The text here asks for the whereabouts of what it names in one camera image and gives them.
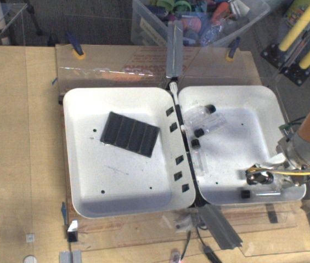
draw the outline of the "hole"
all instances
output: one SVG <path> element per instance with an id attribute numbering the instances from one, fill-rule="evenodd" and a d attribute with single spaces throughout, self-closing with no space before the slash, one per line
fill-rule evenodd
<path id="1" fill-rule="evenodd" d="M 182 193 L 187 192 L 189 190 L 189 184 L 182 185 Z"/>
<path id="2" fill-rule="evenodd" d="M 174 112 L 174 108 L 173 108 L 173 107 L 169 108 L 169 109 L 166 111 L 167 117 L 168 117 L 170 114 L 172 114 L 173 112 Z"/>
<path id="3" fill-rule="evenodd" d="M 183 174 L 181 171 L 179 171 L 178 173 L 174 174 L 174 181 L 177 181 L 182 177 L 183 177 Z"/>
<path id="4" fill-rule="evenodd" d="M 173 123 L 173 124 L 170 126 L 170 131 L 171 131 L 171 133 L 173 133 L 177 128 L 178 128 L 177 123 Z"/>
<path id="5" fill-rule="evenodd" d="M 182 161 L 184 161 L 184 156 L 183 155 L 181 155 L 178 158 L 176 158 L 176 164 L 177 165 L 180 164 Z"/>

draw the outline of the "clear plastic bottle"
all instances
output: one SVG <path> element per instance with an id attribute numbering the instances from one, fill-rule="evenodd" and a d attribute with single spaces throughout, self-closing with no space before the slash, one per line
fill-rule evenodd
<path id="1" fill-rule="evenodd" d="M 222 114 L 212 114 L 202 121 L 201 126 L 194 128 L 194 135 L 199 138 L 205 134 L 220 129 L 227 123 L 226 118 Z"/>
<path id="2" fill-rule="evenodd" d="M 216 111 L 214 105 L 198 106 L 191 108 L 184 114 L 185 124 L 190 127 L 198 127 L 202 121 Z"/>
<path id="3" fill-rule="evenodd" d="M 200 141 L 198 139 L 194 139 L 191 141 L 191 160 L 193 161 L 193 166 L 195 169 L 195 174 L 197 176 L 203 176 L 207 174 L 207 161 L 205 154 L 201 150 Z"/>

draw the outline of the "wooden surface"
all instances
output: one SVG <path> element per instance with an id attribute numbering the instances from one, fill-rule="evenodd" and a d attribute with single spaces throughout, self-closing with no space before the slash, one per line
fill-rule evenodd
<path id="1" fill-rule="evenodd" d="M 254 66 L 251 55 L 248 58 Z M 34 254 L 38 262 L 54 263 L 60 251 L 70 248 L 60 211 L 66 201 L 66 178 L 58 84 L 52 85 L 56 76 L 53 48 L 0 47 L 0 262 L 22 262 Z M 284 227 L 241 231 L 241 248 L 222 251 L 212 238 L 204 240 L 224 263 L 310 262 L 307 217 L 300 204 L 291 211 L 294 219 Z M 129 229 L 136 233 L 135 226 Z M 28 233 L 34 233 L 33 243 L 26 242 Z M 168 262 L 171 250 L 182 252 L 184 243 L 84 251 L 82 261 Z M 208 262 L 201 253 L 199 241 L 193 239 L 185 262 Z"/>

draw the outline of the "black connector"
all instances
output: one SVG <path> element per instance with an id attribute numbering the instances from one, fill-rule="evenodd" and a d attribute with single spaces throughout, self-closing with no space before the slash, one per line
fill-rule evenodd
<path id="1" fill-rule="evenodd" d="M 208 245 L 204 245 L 204 253 L 212 263 L 222 263 L 217 255 L 213 252 L 212 248 L 210 248 Z"/>

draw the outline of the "black rectangular object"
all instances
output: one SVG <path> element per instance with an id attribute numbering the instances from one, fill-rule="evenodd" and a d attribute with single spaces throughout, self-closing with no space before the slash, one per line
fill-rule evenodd
<path id="1" fill-rule="evenodd" d="M 151 158 L 160 128 L 110 112 L 101 142 Z"/>

